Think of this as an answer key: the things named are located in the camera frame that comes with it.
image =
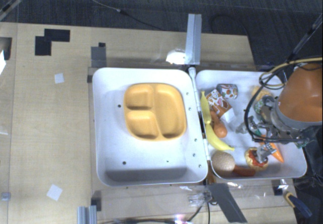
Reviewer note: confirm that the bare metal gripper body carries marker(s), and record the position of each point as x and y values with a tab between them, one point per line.
280	129

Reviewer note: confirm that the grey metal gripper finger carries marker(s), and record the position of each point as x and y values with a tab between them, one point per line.
263	153
246	127

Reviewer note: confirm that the red and yellow toy pastry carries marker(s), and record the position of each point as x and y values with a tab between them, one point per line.
252	158

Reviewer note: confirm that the orange carrot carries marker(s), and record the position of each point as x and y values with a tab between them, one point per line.
219	128
277	155

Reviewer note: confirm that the white plastic tray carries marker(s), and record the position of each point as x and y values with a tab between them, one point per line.
113	142
239	139

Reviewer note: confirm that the green and white can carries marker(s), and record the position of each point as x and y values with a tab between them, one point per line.
258	107

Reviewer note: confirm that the red sausage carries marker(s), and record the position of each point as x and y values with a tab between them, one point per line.
244	171

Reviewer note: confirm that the yellow banana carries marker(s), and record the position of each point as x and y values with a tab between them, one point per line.
205	107
217	141

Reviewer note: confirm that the white and orange printed carton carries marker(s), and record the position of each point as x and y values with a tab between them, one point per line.
218	102

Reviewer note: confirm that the tan biscuit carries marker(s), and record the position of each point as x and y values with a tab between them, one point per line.
262	93

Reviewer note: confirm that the small printed can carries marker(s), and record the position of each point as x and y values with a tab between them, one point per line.
228	91

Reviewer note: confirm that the round brown bread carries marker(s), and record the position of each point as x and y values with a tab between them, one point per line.
223	163

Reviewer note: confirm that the orange divided plate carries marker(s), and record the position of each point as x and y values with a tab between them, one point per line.
167	107

